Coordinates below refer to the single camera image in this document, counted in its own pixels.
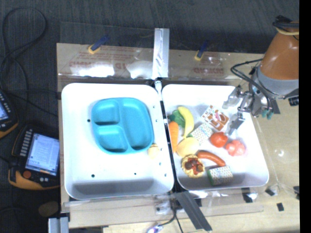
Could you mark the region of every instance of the banana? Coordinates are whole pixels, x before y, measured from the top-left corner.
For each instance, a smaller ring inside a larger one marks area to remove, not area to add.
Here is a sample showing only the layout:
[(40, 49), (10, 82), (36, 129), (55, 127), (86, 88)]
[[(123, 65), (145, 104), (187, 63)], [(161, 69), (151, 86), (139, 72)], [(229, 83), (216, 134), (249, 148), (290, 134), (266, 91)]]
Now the banana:
[(194, 119), (193, 115), (191, 114), (190, 110), (184, 106), (179, 106), (178, 108), (179, 113), (182, 115), (182, 117), (185, 120), (185, 132), (184, 132), (184, 138), (187, 137), (187, 135), (193, 131), (194, 128)]

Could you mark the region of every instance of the device screen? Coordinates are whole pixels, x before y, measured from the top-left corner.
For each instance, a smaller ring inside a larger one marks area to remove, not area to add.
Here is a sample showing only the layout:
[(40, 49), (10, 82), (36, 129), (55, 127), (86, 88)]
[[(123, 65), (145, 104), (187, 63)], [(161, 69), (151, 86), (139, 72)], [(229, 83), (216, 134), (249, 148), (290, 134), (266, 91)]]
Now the device screen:
[(57, 175), (59, 162), (59, 140), (34, 133), (26, 168)]
[(1, 120), (5, 120), (5, 119), (8, 119), (8, 115), (3, 107), (3, 105), (0, 103), (0, 121)]

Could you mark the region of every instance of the red tomato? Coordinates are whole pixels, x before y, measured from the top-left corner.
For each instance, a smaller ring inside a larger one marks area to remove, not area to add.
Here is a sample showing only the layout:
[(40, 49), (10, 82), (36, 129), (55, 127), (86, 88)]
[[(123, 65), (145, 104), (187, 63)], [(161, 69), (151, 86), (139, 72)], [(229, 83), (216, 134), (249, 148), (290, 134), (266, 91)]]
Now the red tomato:
[(222, 148), (226, 144), (228, 136), (224, 132), (216, 132), (210, 136), (209, 140), (215, 147)]
[(231, 156), (241, 156), (245, 153), (245, 146), (242, 142), (238, 140), (232, 140), (225, 147)]

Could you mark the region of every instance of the blue divided tray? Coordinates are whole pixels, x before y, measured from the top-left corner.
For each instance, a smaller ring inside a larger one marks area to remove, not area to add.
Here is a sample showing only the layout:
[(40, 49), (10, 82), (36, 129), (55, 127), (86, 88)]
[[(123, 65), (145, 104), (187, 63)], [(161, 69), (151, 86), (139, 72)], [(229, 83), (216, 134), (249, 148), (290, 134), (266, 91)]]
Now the blue divided tray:
[(107, 153), (136, 153), (153, 144), (150, 115), (138, 99), (100, 100), (92, 108), (91, 120), (96, 143)]

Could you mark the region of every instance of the table surface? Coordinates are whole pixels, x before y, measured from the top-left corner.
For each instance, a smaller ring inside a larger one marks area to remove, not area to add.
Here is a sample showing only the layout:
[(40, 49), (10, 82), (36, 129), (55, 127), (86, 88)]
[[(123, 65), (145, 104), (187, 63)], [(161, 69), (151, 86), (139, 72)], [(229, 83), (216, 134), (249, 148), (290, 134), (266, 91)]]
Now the table surface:
[[(79, 49), (76, 44), (57, 44), (58, 72)], [(223, 68), (244, 61), (256, 60), (260, 54), (249, 53), (219, 53), (223, 57)], [(73, 78), (58, 75), (58, 91), (72, 82)], [(293, 187), (299, 186), (299, 125), (298, 106), (291, 107), (287, 100), (278, 101), (280, 115), (274, 115), (271, 120), (255, 118), (254, 125), (259, 141), (272, 174), (271, 189), (275, 195), (262, 192), (255, 203), (238, 203), (237, 205), (207, 206), (206, 218), (213, 232), (299, 232), (300, 204)], [(59, 120), (62, 122), (61, 101), (59, 102)], [(97, 203), (69, 202), (69, 196), (64, 188), (64, 158), (62, 146), (62, 123), (60, 123), (60, 167), (61, 167), (61, 204), (64, 212), (70, 212), (69, 228), (85, 228), (109, 226), (103, 228), (105, 233), (138, 232), (144, 233), (156, 221), (163, 223), (172, 215), (159, 215), (155, 212), (155, 205), (148, 198), (136, 201), (100, 201)], [(197, 232), (184, 212), (177, 213), (183, 232)], [(177, 220), (164, 226), (161, 231), (180, 232)]]

